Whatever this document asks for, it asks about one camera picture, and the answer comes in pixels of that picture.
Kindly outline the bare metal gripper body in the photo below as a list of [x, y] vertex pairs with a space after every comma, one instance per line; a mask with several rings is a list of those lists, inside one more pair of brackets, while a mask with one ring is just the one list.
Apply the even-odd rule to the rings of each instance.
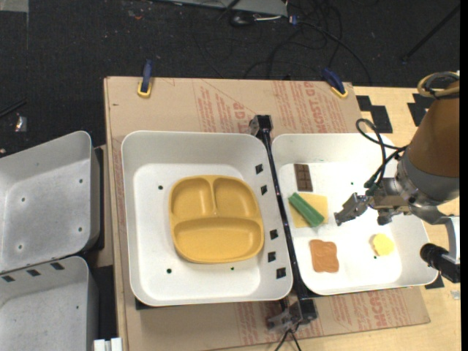
[[371, 198], [369, 206], [379, 215], [411, 214], [410, 206], [400, 194], [395, 178], [383, 178], [367, 189], [366, 195]]

